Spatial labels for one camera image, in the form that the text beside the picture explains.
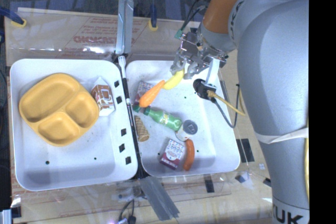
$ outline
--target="tin can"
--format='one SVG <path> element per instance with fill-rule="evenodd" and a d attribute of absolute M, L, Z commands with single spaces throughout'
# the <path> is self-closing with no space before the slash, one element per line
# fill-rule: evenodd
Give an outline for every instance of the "tin can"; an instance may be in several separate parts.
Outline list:
<path fill-rule="evenodd" d="M 197 124 L 192 120 L 183 122 L 182 127 L 176 132 L 176 137 L 181 141 L 186 141 L 198 131 Z"/>

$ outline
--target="toy banana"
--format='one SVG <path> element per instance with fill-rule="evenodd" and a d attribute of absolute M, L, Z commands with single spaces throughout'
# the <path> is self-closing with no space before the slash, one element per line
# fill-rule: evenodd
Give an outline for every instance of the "toy banana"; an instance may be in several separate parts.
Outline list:
<path fill-rule="evenodd" d="M 183 76 L 184 68 L 180 71 L 177 71 L 174 76 L 168 79 L 162 88 L 165 90 L 173 89 L 183 79 Z"/>

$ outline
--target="sausage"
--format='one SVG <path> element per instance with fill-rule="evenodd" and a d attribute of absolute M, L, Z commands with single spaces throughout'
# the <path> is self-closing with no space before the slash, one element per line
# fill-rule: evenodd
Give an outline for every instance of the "sausage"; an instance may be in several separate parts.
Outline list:
<path fill-rule="evenodd" d="M 195 146 L 194 142 L 190 139 L 187 139 L 185 141 L 185 146 L 187 149 L 187 158 L 185 159 L 185 162 L 183 164 L 183 169 L 189 171 L 195 159 Z"/>

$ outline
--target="carrot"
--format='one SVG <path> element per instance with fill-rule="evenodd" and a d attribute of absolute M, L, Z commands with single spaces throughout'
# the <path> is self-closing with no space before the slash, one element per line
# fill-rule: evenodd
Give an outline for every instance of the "carrot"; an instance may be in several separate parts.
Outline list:
<path fill-rule="evenodd" d="M 189 171 L 195 160 L 195 146 L 194 142 L 190 139 L 185 141 L 185 146 L 187 148 L 187 158 L 183 164 L 183 169 Z"/>
<path fill-rule="evenodd" d="M 147 92 L 145 92 L 144 95 L 140 97 L 139 106 L 141 108 L 146 108 L 147 106 L 149 106 L 159 94 L 159 91 L 162 89 L 164 84 L 165 81 L 161 80 L 158 84 L 154 85 Z"/>

